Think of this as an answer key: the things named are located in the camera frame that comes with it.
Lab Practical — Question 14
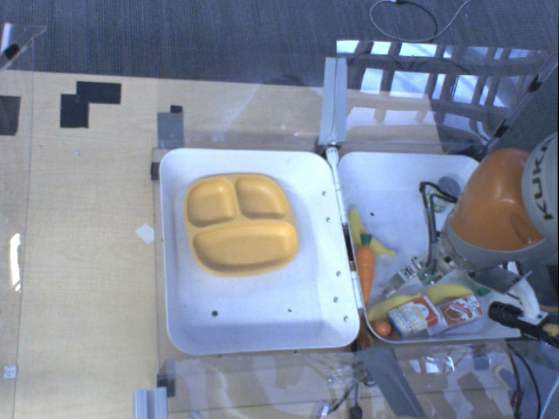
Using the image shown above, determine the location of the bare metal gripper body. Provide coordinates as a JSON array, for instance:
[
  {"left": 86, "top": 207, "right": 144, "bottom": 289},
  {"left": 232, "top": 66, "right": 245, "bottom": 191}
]
[{"left": 410, "top": 251, "right": 473, "bottom": 286}]

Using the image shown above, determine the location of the yellow banana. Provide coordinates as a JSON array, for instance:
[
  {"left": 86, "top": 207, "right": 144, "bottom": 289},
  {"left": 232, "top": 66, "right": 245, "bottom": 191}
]
[
  {"left": 348, "top": 207, "right": 397, "bottom": 258},
  {"left": 366, "top": 292, "right": 424, "bottom": 323},
  {"left": 424, "top": 281, "right": 475, "bottom": 306}
]

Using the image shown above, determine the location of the orange carrot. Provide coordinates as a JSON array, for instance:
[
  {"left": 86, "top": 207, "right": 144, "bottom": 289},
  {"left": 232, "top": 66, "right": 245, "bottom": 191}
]
[{"left": 354, "top": 232, "right": 377, "bottom": 307}]

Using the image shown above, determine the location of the white and orange carton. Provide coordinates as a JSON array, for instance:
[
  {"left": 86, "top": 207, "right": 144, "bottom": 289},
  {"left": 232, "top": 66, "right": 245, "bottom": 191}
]
[{"left": 386, "top": 295, "right": 449, "bottom": 340}]

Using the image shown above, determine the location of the red and white carton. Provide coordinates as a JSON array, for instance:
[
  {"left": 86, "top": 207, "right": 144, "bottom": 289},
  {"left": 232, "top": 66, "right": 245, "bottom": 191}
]
[{"left": 435, "top": 293, "right": 484, "bottom": 328}]

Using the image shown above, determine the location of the green and white can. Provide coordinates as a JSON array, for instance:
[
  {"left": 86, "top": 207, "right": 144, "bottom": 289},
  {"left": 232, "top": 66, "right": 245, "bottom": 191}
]
[{"left": 429, "top": 175, "right": 463, "bottom": 215}]

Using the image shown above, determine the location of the white plastic tray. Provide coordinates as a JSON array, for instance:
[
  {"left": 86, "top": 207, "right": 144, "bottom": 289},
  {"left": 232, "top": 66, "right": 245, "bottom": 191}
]
[
  {"left": 336, "top": 150, "right": 528, "bottom": 345},
  {"left": 158, "top": 148, "right": 362, "bottom": 356}
]

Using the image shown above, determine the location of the thin black and white rod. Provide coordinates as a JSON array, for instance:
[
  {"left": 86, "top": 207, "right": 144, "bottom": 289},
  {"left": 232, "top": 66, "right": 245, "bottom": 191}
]
[{"left": 325, "top": 145, "right": 367, "bottom": 322}]

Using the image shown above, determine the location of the yellow divided plate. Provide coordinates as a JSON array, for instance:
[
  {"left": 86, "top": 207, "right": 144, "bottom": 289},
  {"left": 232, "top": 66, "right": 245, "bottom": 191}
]
[{"left": 183, "top": 172, "right": 300, "bottom": 278}]

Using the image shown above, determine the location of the black cylinder on white bracket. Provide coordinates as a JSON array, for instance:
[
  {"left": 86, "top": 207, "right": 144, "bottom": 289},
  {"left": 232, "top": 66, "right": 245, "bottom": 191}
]
[{"left": 487, "top": 271, "right": 559, "bottom": 347}]

